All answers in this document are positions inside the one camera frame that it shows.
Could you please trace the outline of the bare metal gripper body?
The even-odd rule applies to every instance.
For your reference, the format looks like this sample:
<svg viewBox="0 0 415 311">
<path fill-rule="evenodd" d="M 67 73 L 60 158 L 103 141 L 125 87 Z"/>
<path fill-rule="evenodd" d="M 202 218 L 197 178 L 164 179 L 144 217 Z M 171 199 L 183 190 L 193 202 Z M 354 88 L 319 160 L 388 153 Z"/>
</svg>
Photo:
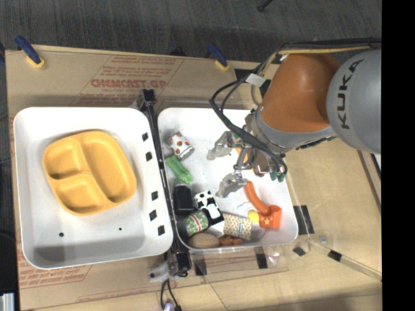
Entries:
<svg viewBox="0 0 415 311">
<path fill-rule="evenodd" d="M 285 177 L 287 166 L 283 159 L 284 154 L 273 144 L 267 145 L 268 151 L 260 150 L 256 145 L 244 141 L 236 133 L 227 137 L 227 145 L 238 153 L 233 169 L 242 174 L 243 170 L 252 170 L 256 176 Z"/>
</svg>

